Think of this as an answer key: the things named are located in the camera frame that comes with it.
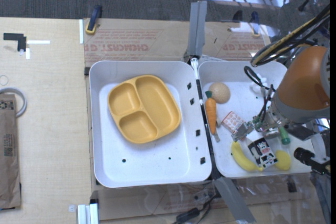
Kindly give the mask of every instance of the white plastic tray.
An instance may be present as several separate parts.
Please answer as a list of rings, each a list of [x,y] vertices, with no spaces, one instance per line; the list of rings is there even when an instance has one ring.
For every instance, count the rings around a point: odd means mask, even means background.
[[[152,74],[163,80],[181,112],[172,133],[134,144],[119,132],[108,110],[111,88],[130,78]],[[100,61],[89,73],[93,163],[106,187],[189,183],[206,180],[212,169],[193,69],[179,61]]]
[[[253,116],[259,113],[263,105],[261,94],[255,93],[250,88],[250,85],[253,84],[253,82],[244,73],[244,66],[251,67],[249,62],[241,61],[206,61],[199,66],[198,73],[200,75],[204,100],[206,100],[205,91],[208,90],[213,82],[223,82],[230,89],[231,96],[229,101],[225,104],[217,104],[217,115],[220,119],[223,119],[230,111],[234,111],[243,120],[251,121]],[[287,70],[284,65],[278,62],[270,62],[252,69],[255,73],[266,78],[266,83],[268,83],[269,86],[273,84],[275,89],[279,86]],[[279,149],[286,151],[291,156],[290,169],[288,171],[282,171],[272,166],[264,169],[263,172],[247,172],[238,166],[231,156],[230,147],[233,139],[230,131],[223,126],[220,126],[220,128],[217,128],[217,133],[221,141],[216,142],[212,136],[212,144],[216,166],[223,176],[243,178],[277,174],[308,173],[311,171],[310,166],[300,163],[293,157],[293,152],[297,147],[303,147],[314,152],[310,140],[303,142],[294,136],[289,135],[291,143],[283,146],[278,138],[266,139],[274,153]],[[239,142],[245,155],[254,162],[246,144],[241,141]]]

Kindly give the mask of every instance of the yellow fruit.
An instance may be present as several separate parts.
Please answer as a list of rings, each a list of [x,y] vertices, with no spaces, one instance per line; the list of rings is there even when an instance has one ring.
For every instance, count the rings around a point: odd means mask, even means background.
[[[214,82],[210,85],[209,91],[212,92],[211,97],[216,101],[218,104],[226,103],[231,96],[230,89],[227,85],[222,82]]]
[[[251,162],[243,153],[240,144],[238,142],[232,142],[231,144],[231,153],[236,163],[246,171],[258,170],[259,172],[263,171],[262,167],[258,167],[253,162]]]
[[[287,171],[290,168],[290,156],[287,152],[277,150],[275,151],[275,158],[277,158],[277,162],[274,163],[275,167],[280,170]]]

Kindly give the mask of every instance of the lemon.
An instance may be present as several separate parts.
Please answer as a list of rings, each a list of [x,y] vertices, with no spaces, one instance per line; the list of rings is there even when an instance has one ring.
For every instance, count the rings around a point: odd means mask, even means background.
[[[214,82],[210,85],[209,91],[212,92],[211,97],[218,104],[226,103],[231,96],[230,89],[227,85],[222,82]]]
[[[275,151],[275,158],[278,160],[274,163],[275,167],[284,171],[287,171],[290,168],[290,156],[287,152],[277,150]]]

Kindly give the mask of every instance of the banana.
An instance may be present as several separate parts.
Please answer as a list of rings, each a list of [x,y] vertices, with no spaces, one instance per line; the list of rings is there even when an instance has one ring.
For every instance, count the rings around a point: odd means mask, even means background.
[[[246,171],[258,170],[259,172],[263,171],[262,167],[258,167],[253,162],[251,162],[243,153],[238,142],[232,142],[231,144],[231,154],[236,163]]]

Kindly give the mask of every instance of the wooden table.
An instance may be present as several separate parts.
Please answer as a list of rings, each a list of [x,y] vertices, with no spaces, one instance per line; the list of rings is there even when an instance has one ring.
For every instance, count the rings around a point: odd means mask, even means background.
[[[0,75],[27,98],[17,119],[22,206],[0,212],[0,223],[76,223],[79,204],[92,193],[85,58],[79,20],[0,18],[3,33],[20,33],[32,44],[30,59],[15,41],[0,40]],[[249,206],[258,223],[324,223],[313,185],[310,199]],[[104,223],[172,223],[176,215]],[[202,223],[235,223],[229,210],[211,210]]]

